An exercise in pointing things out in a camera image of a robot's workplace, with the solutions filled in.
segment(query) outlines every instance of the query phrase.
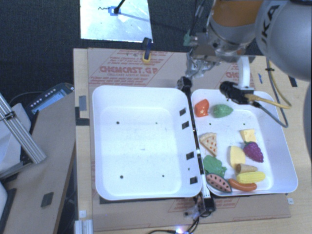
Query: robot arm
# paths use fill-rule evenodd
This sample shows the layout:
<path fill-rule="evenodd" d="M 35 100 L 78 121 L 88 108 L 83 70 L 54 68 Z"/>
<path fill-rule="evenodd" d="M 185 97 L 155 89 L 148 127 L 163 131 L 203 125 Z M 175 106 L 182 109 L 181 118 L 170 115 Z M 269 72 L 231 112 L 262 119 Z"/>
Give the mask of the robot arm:
<path fill-rule="evenodd" d="M 186 76 L 202 76 L 221 61 L 238 62 L 256 39 L 263 55 L 286 74 L 311 81 L 312 0 L 214 0 L 205 33 L 190 38 Z M 311 96 L 305 102 L 311 156 Z"/>

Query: black cable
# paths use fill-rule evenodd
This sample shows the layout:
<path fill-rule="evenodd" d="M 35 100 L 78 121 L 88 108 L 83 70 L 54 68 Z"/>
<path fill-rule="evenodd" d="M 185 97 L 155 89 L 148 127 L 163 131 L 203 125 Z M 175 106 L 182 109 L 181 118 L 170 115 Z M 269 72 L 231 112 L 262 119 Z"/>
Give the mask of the black cable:
<path fill-rule="evenodd" d="M 68 197 L 66 197 L 65 201 L 64 201 L 64 205 L 66 205 L 69 200 L 76 194 L 77 189 L 75 189 Z"/>
<path fill-rule="evenodd" d="M 266 58 L 266 61 L 267 61 L 267 71 L 268 71 L 268 75 L 269 75 L 270 84 L 271 84 L 271 87 L 272 87 L 272 89 L 273 89 L 273 92 L 274 92 L 274 95 L 275 95 L 275 98 L 276 98 L 277 103 L 280 103 L 280 100 L 279 100 L 277 91 L 276 91 L 275 86 L 274 86 L 274 83 L 273 83 L 272 75 L 271 75 L 271 71 L 272 71 L 273 69 L 270 67 L 270 61 L 269 61 L 268 58 Z M 283 116 L 283 118 L 284 118 L 285 124 L 283 124 L 283 123 L 280 122 L 280 121 L 278 122 L 278 124 L 280 124 L 282 127 L 288 128 L 288 121 L 287 121 L 286 115 L 285 115 L 285 113 L 284 113 L 284 110 L 283 110 L 282 108 L 280 108 L 280 110 L 281 110 L 282 116 Z"/>
<path fill-rule="evenodd" d="M 151 232 L 148 232 L 148 234 L 152 234 L 152 233 L 156 233 L 156 232 L 165 232 L 165 233 L 176 234 L 176 231 L 171 231 L 171 230 L 153 230 Z"/>
<path fill-rule="evenodd" d="M 190 29 L 190 36 L 192 35 L 192 31 L 194 29 L 194 25 L 195 25 L 195 17 L 196 17 L 196 10 L 197 10 L 197 1 L 195 0 L 195 5 L 194 5 L 194 16 L 193 16 L 193 21 L 192 21 L 192 25 L 191 25 L 191 29 Z"/>
<path fill-rule="evenodd" d="M 187 229 L 187 233 L 193 233 L 195 230 L 196 230 L 196 228 L 197 228 L 197 226 L 198 226 L 198 224 L 199 224 L 199 218 L 200 217 L 198 217 L 194 222 L 193 222 L 193 224 Z"/>
<path fill-rule="evenodd" d="M 69 230 L 69 228 L 71 227 L 73 221 L 75 220 L 75 213 L 72 214 L 70 221 L 68 222 L 67 226 L 63 229 L 63 231 L 61 232 L 61 234 L 66 234 L 68 233 L 67 231 Z"/>
<path fill-rule="evenodd" d="M 301 5 L 312 5 L 312 0 L 289 0 L 289 1 Z"/>
<path fill-rule="evenodd" d="M 43 91 L 33 91 L 33 92 L 26 92 L 26 93 L 19 94 L 19 95 L 13 97 L 13 98 L 10 100 L 9 105 L 11 105 L 12 102 L 13 102 L 15 99 L 17 99 L 18 97 L 21 97 L 21 96 L 24 96 L 24 95 L 30 95 L 30 94 L 41 94 L 41 93 L 43 93 Z"/>
<path fill-rule="evenodd" d="M 195 8 L 194 17 L 193 17 L 193 24 L 192 24 L 191 29 L 190 29 L 190 36 L 193 34 L 193 30 L 194 30 L 194 27 L 195 27 L 195 25 L 197 23 L 197 20 L 201 16 L 201 13 L 199 11 L 202 9 L 202 7 L 204 6 L 205 2 L 206 2 L 206 0 L 203 0 L 201 2 L 201 4 L 198 6 L 198 8 Z"/>
<path fill-rule="evenodd" d="M 288 123 L 286 122 L 286 124 L 284 124 L 283 122 L 281 122 L 277 117 L 275 117 L 269 110 L 267 110 L 266 108 L 264 108 L 259 102 L 254 101 L 252 103 L 252 106 L 256 107 L 256 108 L 260 108 L 261 110 L 263 110 L 265 113 L 267 113 L 273 120 L 275 120 L 278 124 L 280 124 L 282 127 L 287 128 L 288 127 Z"/>
<path fill-rule="evenodd" d="M 200 215 L 200 217 L 206 218 L 206 217 L 209 217 L 210 215 L 211 215 L 211 212 L 204 212 L 202 215 Z"/>

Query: metal bracket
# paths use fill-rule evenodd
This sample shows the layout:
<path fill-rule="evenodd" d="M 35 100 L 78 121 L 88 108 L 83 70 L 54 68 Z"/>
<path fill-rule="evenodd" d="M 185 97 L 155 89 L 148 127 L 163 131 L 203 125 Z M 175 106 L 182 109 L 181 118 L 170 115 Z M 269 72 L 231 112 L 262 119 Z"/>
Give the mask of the metal bracket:
<path fill-rule="evenodd" d="M 88 118 L 80 118 L 80 108 L 75 107 L 76 114 L 76 126 L 90 126 L 90 120 Z"/>
<path fill-rule="evenodd" d="M 24 128 L 21 121 L 12 111 L 10 105 L 6 102 L 0 93 L 0 118 L 3 120 L 7 128 L 14 135 L 17 141 L 21 144 L 24 151 L 27 153 L 33 163 L 42 162 L 46 155 L 34 142 L 30 133 Z"/>
<path fill-rule="evenodd" d="M 238 61 L 238 85 L 234 87 L 240 90 L 253 90 L 250 87 L 250 65 L 249 65 L 249 57 L 248 56 L 241 56 Z"/>
<path fill-rule="evenodd" d="M 194 113 L 193 113 L 193 106 L 192 106 L 192 100 L 191 100 L 191 87 L 192 87 L 192 81 L 187 78 L 187 77 L 181 77 L 177 81 L 176 85 L 177 89 L 181 90 L 187 97 L 188 104 L 189 104 L 189 111 L 190 111 L 190 116 L 192 120 L 192 128 L 193 128 L 193 134 L 194 134 L 194 140 L 195 140 L 195 146 L 196 146 L 196 154 L 197 154 L 197 159 L 198 159 L 198 166 L 200 170 L 200 175 L 201 175 L 201 180 L 202 180 L 202 195 L 204 198 L 210 198 L 210 192 L 206 186 L 206 177 L 205 177 L 205 171 L 204 171 L 204 166 L 200 154 L 200 147 L 199 147 L 199 142 L 198 142 L 198 137 L 197 137 L 197 131 L 196 131 L 196 125 L 195 125 L 195 118 L 194 118 Z"/>
<path fill-rule="evenodd" d="M 10 167 L 8 170 L 4 171 L 3 173 L 0 174 L 0 179 L 6 179 L 9 178 L 10 176 L 19 173 L 20 171 L 24 170 L 27 166 L 31 165 L 32 163 L 27 163 L 24 164 L 22 161 L 20 163 L 17 163 L 16 165 Z"/>
<path fill-rule="evenodd" d="M 76 220 L 75 234 L 93 234 L 93 223 L 91 219 Z"/>

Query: black clip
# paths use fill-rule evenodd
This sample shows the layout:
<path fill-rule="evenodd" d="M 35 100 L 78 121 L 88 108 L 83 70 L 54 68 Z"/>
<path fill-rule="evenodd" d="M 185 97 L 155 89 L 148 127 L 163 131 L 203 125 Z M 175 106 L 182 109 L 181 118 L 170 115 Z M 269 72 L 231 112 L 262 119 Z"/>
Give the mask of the black clip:
<path fill-rule="evenodd" d="M 176 88 L 185 92 L 186 90 L 190 90 L 192 87 L 192 81 L 183 76 L 181 77 L 178 81 L 177 81 L 177 84 L 176 84 Z"/>
<path fill-rule="evenodd" d="M 16 113 L 14 111 L 11 111 L 9 113 L 7 113 L 3 118 L 0 119 L 0 121 L 2 120 L 10 120 L 13 119 L 16 116 Z"/>
<path fill-rule="evenodd" d="M 289 0 L 289 1 L 301 5 L 312 5 L 312 0 Z"/>
<path fill-rule="evenodd" d="M 142 60 L 144 63 L 148 63 L 151 60 L 151 48 L 152 48 L 152 39 L 145 37 L 141 48 L 144 50 Z"/>

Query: cardboard sheet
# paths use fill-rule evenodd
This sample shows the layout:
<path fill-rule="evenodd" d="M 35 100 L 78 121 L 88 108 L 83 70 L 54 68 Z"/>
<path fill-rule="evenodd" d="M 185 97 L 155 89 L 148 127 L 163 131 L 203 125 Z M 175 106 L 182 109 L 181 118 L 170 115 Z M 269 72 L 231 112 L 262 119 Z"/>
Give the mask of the cardboard sheet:
<path fill-rule="evenodd" d="M 95 160 L 93 141 L 92 92 L 98 86 L 124 85 L 148 87 L 175 87 L 184 76 L 186 54 L 152 52 L 150 63 L 143 63 L 143 51 L 116 49 L 89 49 L 89 108 L 92 163 L 92 197 L 94 231 L 179 226 L 192 223 L 184 212 L 194 206 L 192 198 L 155 199 L 114 202 L 99 197 L 95 189 Z M 192 90 L 217 89 L 221 82 L 238 81 L 236 63 L 223 63 L 193 80 Z M 290 217 L 285 195 L 257 195 L 216 198 L 216 211 L 200 223 L 245 221 Z"/>
<path fill-rule="evenodd" d="M 147 0 L 80 0 L 82 39 L 142 42 L 152 37 Z"/>

